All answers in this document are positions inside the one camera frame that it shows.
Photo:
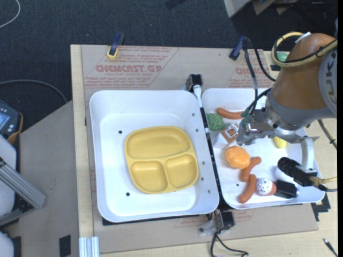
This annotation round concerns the black cylinder on white bracket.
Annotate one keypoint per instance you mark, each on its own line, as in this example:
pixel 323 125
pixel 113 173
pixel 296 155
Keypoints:
pixel 290 167

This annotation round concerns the yellow corn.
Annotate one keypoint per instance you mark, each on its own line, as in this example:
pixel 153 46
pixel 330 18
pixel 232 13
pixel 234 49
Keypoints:
pixel 280 143

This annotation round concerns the white plastic tray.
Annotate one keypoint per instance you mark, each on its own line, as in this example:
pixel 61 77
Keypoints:
pixel 268 167
pixel 112 157

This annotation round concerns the orange and white carton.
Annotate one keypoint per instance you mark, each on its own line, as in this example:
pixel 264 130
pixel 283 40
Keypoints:
pixel 227 136

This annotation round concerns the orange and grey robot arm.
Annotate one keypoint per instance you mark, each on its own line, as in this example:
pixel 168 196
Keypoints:
pixel 300 84

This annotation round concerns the thin black and white rod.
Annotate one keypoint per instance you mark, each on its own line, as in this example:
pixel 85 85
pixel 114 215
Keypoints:
pixel 198 95

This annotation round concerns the orange bread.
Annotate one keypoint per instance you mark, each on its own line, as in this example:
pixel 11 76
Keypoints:
pixel 237 157

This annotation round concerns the brown cardboard board, red print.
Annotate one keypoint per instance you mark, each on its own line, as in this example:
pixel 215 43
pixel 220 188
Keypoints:
pixel 160 234

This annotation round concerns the yellow divided plate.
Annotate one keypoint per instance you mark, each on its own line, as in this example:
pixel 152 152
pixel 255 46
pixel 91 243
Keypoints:
pixel 160 159

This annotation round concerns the green broccoli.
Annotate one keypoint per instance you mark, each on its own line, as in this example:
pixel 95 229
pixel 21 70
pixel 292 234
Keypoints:
pixel 215 122

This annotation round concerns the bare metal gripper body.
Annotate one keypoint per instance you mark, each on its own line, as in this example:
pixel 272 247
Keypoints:
pixel 257 128

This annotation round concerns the orange sausage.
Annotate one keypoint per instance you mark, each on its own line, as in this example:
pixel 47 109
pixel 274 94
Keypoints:
pixel 229 114
pixel 248 189
pixel 249 169

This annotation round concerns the black can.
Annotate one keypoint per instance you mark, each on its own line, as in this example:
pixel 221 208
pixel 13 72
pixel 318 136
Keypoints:
pixel 286 189

